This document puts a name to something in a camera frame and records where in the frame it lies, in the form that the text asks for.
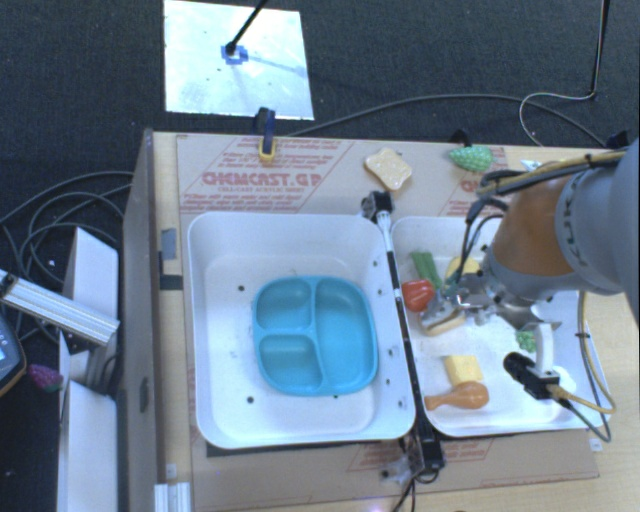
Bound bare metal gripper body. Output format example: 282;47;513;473
452;273;541;327

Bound brown crust bread slice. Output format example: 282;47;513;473
419;305;470;338

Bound red pepper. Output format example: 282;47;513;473
400;278;436;313

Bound thin black and white rod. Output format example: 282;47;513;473
377;211;437;454

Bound yellow lemon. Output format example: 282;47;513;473
444;255;482;287

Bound green celery stalk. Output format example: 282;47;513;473
410;250;445;292

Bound yellow cheese wedge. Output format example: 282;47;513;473
443;354;486;387

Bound orange chicken drumstick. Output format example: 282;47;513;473
424;380;490;413

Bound white plastic tray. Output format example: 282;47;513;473
390;215;612;439
187;210;418;449

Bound blue divided plate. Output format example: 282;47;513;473
251;275;380;398

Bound green grapes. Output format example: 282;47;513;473
448;144;495;174

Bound tan bread slice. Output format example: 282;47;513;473
363;147;414;192

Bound brown cardboard board red print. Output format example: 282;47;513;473
175;132;601;490

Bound purple grapes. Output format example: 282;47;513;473
26;363;66;394

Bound black cylinder on white bracket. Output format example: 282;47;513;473
502;322;577;401

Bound black block with thin wires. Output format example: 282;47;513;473
379;433;447;487
360;189;396;221

